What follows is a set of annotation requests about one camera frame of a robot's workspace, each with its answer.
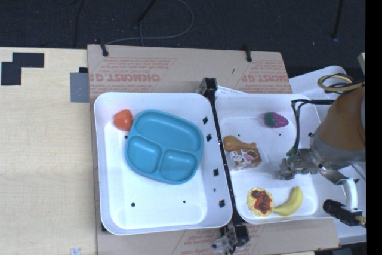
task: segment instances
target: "blue dish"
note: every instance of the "blue dish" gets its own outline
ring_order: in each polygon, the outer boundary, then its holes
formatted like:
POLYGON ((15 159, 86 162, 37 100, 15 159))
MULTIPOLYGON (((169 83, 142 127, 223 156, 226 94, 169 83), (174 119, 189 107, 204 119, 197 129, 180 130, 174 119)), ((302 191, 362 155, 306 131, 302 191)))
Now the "blue dish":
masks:
POLYGON ((125 157, 143 176, 182 184, 195 175, 202 151, 203 135, 195 124, 159 110, 146 110, 133 121, 125 157))

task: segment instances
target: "toy pizza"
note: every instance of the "toy pizza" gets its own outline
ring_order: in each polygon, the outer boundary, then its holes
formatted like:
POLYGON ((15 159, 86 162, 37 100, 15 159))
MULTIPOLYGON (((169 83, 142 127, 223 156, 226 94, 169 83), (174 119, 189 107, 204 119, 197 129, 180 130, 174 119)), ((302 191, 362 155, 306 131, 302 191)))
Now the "toy pizza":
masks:
POLYGON ((272 194, 260 187, 252 188, 247 195, 247 205, 256 216, 266 217, 273 210, 272 194))

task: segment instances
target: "toy kitchen sink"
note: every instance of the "toy kitchen sink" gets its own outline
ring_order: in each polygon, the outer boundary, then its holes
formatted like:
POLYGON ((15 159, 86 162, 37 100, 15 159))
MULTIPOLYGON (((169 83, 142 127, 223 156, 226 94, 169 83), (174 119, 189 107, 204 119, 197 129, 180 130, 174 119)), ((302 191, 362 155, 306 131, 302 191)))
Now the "toy kitchen sink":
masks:
MULTIPOLYGON (((231 220, 240 231, 246 223, 331 217, 323 210, 322 203, 328 198, 346 201, 341 187, 318 174, 299 175, 292 180, 281 180, 276 175, 296 138, 291 101, 307 97, 300 94, 217 95, 215 90, 204 90, 204 93, 104 93, 95 101, 101 220, 110 233, 132 235, 221 228, 231 220), (114 126, 114 114, 124 109, 130 110, 134 118, 153 110, 183 119, 189 125, 184 126, 183 122, 173 124, 168 118, 158 119, 159 125, 164 122, 167 130, 158 127, 151 132, 155 135, 152 140, 150 133, 143 132, 145 129, 142 127, 144 120, 158 123, 155 117, 142 119, 138 133, 135 130, 134 133, 122 131, 114 126), (279 128, 267 126, 264 114, 270 112, 286 118, 288 124, 279 128), (200 135, 194 133, 194 127, 200 135), (177 138, 182 134, 191 139, 187 140, 190 147, 199 141, 200 146, 196 145, 189 149, 191 152, 180 155, 174 152, 187 151, 187 148, 172 150, 168 155, 164 143, 176 143, 174 146, 179 147, 184 141, 179 142, 177 138), (226 136, 235 137, 242 143, 256 143, 261 156, 256 167, 232 168, 222 141, 226 136), (152 175, 145 175, 129 164, 128 142, 132 143, 132 148, 155 160, 142 161, 134 157, 138 167, 152 175), (201 149, 201 154, 194 159, 194 151, 198 149, 201 149), (189 177, 181 176, 181 179, 176 179, 179 182, 172 182, 176 176, 163 174, 160 170, 166 156, 170 156, 168 165, 175 165, 173 161, 186 156, 185 164, 191 164, 195 170, 186 172, 189 177), (302 190, 303 201, 298 210, 288 216, 274 212, 258 216, 247 205, 248 192, 253 188, 267 190, 273 197, 274 207, 277 207, 288 201, 296 186, 302 190)), ((307 105, 300 115, 301 148, 309 146, 309 133, 313 133, 319 123, 315 106, 307 105)))

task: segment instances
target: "robotic claw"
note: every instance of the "robotic claw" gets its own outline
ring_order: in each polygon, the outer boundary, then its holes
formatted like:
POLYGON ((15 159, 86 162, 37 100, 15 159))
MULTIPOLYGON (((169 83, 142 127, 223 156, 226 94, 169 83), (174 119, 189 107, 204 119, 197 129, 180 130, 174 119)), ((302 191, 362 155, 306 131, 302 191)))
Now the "robotic claw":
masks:
POLYGON ((277 175, 282 180, 291 180, 296 174, 320 173, 333 184, 342 185, 346 204, 328 199, 323 204, 323 210, 349 226, 366 227, 366 217, 358 209, 355 183, 359 179, 348 178, 339 172, 342 168, 366 160, 365 81, 353 82, 352 78, 338 74, 320 78, 318 86, 339 96, 336 100, 292 101, 297 137, 294 146, 286 153, 287 157, 282 160, 277 175), (345 83, 325 86, 324 81, 330 78, 341 79, 345 83), (309 135, 309 148, 299 149, 300 109, 306 103, 331 106, 316 131, 309 135))

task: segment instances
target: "toy banana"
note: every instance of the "toy banana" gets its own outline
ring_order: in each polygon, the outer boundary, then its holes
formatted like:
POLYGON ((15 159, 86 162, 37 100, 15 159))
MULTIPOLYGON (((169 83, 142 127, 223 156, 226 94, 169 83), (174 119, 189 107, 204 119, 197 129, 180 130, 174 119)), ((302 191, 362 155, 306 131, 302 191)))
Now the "toy banana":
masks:
POLYGON ((273 211, 281 216, 289 216, 300 208, 302 202, 303 191, 296 186, 292 191, 291 198, 286 203, 273 208, 273 211))

